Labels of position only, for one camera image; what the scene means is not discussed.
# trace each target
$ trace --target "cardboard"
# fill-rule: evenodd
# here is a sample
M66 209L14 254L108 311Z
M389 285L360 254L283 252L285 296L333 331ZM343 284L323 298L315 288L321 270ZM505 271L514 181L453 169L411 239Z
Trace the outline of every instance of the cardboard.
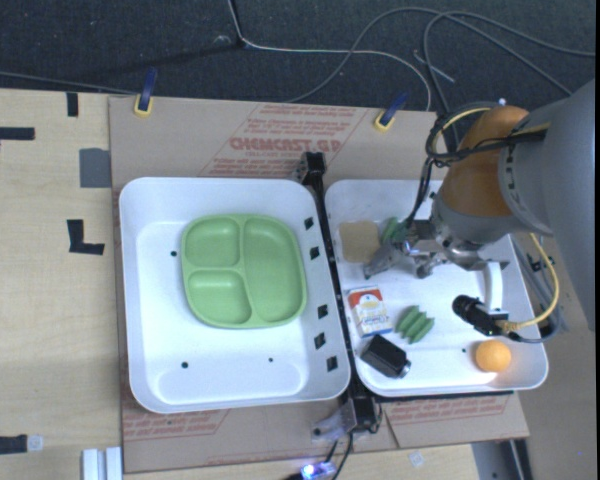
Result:
M133 97L109 98L125 472L323 457L332 443L315 442L311 426L335 412L337 400L168 416L135 402L126 369L118 197L143 176L298 179L305 151L325 153L326 187L344 178L418 178L435 115L400 111L383 133L373 126L379 109L154 98L152 113L140 118L133 104ZM359 436L354 453L528 435L516 394L383 408L379 432Z

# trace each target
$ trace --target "green divided plate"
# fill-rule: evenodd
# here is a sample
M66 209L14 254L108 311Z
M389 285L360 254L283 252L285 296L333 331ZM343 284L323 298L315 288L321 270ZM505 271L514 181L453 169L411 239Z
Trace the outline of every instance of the green divided plate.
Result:
M300 247L277 219L254 214L196 219L182 233L181 258L189 307L209 325L281 325L306 305Z

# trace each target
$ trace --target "blue clip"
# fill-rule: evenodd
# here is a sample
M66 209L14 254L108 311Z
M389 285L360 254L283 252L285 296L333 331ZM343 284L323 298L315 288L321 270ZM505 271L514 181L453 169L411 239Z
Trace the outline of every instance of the blue clip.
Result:
M386 132L393 121L395 120L395 114L398 110L402 110L404 108L405 103L407 102L407 98L409 97L408 92L403 92L399 94L389 105L389 108L384 112L380 112L376 120L374 121L374 126L381 132Z
M144 86L142 87L142 93L136 96L136 102L133 106L133 113L138 117L147 117L151 114L153 109L153 88L156 85L156 78L158 77L158 70L156 68L149 68L147 74L144 77Z

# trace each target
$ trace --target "table surface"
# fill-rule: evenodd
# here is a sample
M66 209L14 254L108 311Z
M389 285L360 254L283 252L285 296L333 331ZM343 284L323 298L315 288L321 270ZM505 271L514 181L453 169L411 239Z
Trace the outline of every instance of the table surface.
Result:
M79 151L109 147L107 96L0 89L0 126L35 127L0 150L0 436L40 434L41 452L0 456L0 479L80 478L84 449L120 446L111 190L80 187ZM83 219L102 256L69 254ZM354 454L340 478L477 479L470 445ZM261 478L301 460L125 475L142 480Z

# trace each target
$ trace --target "white tray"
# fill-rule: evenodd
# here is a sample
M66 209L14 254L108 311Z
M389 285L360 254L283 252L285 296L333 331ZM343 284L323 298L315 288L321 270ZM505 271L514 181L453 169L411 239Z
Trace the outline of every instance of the white tray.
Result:
M288 180L140 178L120 195L129 352L135 398L173 413L331 399L351 375L313 197ZM256 213L296 234L307 305L265 329L199 321L184 294L180 235L196 218ZM305 224L310 219L312 225ZM313 258L311 249L320 255Z
M440 182L432 182L432 190L439 185ZM326 194L329 225L345 301L347 291L376 285L383 294L394 322L410 305L419 305L421 311L435 317L433 329L419 343L407 345L394 332L383 335L405 350L412 363L411 370L405 377L393 379L359 359L366 340L360 338L351 318L350 308L347 307L347 322L360 379L372 392L386 397L495 392L537 387L548 372L547 358L541 344L530 345L506 340L512 351L512 363L499 374L485 373L474 363L473 351L487 337L456 316L451 303L458 295L484 300L486 288L481 273L466 272L455 265L441 265L434 268L430 277L418 279L414 273L413 260L404 258L401 264L366 280L361 263L350 263L343 259L338 231L340 224L370 220L381 225L391 217L403 219L413 208L417 186L416 181L343 180L334 183ZM417 218L428 218L430 211L431 204L427 199ZM510 320L532 318L533 311L509 237L490 246L488 257L509 263L502 271L502 307L509 312ZM539 336L535 326L525 328L520 333L529 338Z

